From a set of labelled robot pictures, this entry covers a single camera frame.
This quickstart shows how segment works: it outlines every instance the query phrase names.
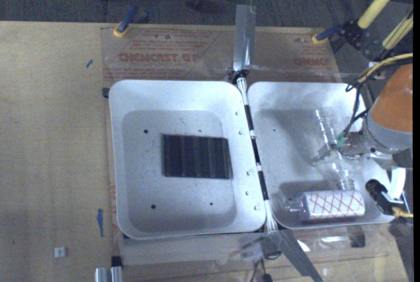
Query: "small white block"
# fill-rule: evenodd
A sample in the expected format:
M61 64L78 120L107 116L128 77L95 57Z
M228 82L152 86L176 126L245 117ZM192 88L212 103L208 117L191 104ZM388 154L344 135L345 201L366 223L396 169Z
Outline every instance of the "small white block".
M64 258L66 256L66 248L65 247L54 248L54 256L56 258Z

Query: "metal plate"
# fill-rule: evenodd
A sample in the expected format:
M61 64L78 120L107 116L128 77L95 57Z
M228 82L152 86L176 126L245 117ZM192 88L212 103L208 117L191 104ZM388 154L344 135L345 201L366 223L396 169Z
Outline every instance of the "metal plate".
M299 221L297 214L287 210L290 199L301 192L336 189L326 182L310 160L325 143L315 109L333 109L333 128L337 132L350 120L355 92L345 92L345 88L346 84L342 83L272 82L257 82L249 88L251 115L274 217L287 228L372 224L393 219L379 211L364 189L371 178L389 185L385 170L373 160L357 164L353 169L356 189L362 192L366 204L364 216L311 224ZM353 129L359 129L360 123L355 123Z
M117 82L110 89L117 220L133 239L252 232L263 197L239 90L217 81ZM228 140L232 175L167 177L163 135Z

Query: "orange object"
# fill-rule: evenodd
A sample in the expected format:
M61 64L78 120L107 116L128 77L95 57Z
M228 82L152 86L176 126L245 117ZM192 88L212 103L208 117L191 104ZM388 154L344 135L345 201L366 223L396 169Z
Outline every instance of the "orange object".
M413 64L400 67L388 80L371 109L380 126L413 132Z

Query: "wooden surface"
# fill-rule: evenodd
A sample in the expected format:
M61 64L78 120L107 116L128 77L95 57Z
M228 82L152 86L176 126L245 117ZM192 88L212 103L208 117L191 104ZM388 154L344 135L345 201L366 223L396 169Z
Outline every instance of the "wooden surface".
M103 26L0 22L2 282L93 281L96 267L110 266L114 245L107 107L101 92ZM104 214L104 237L98 209ZM407 281L387 225L366 230L370 236L364 249L310 253L325 280ZM54 258L54 248L62 246L67 257ZM211 275L181 277L200 275L200 269L188 267L182 262L145 267L142 275L156 281L168 281L174 273L179 277L174 281L229 282L250 276L247 270L215 275L214 266ZM310 281L299 277L284 257L267 268L276 281Z

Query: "red crosshatch pattern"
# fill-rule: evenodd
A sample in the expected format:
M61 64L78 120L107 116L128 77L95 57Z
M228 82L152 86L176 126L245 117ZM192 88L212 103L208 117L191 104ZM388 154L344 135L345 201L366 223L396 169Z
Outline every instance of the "red crosshatch pattern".
M308 200L313 205L310 213L314 219L360 216L364 214L364 202L359 191L310 192Z

